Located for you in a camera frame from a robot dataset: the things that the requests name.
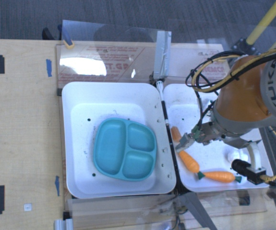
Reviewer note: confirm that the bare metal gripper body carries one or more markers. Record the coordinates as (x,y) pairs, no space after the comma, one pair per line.
(209,132)

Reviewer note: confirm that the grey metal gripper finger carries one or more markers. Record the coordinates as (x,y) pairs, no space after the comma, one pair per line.
(182,148)
(185,138)

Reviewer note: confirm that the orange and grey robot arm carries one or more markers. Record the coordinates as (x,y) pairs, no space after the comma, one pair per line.
(241,97)

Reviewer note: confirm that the orange carrot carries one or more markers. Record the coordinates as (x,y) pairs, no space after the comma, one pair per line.
(189,162)
(218,176)
(175,133)

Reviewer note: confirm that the white plastic tray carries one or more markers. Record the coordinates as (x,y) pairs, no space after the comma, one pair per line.
(80,138)
(214,157)

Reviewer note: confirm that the thin black and white rod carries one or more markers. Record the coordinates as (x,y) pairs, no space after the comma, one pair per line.
(165,114)

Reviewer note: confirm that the small white round object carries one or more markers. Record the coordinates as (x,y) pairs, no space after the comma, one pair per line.
(233,156)

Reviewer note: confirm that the blue divided plate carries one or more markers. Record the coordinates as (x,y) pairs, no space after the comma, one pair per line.
(124,150)

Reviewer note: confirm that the brown cardboard board, red print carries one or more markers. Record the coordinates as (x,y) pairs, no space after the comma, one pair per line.
(118,59)

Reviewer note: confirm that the black cylinder on white bracket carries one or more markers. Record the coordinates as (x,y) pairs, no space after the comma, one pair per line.
(244,168)

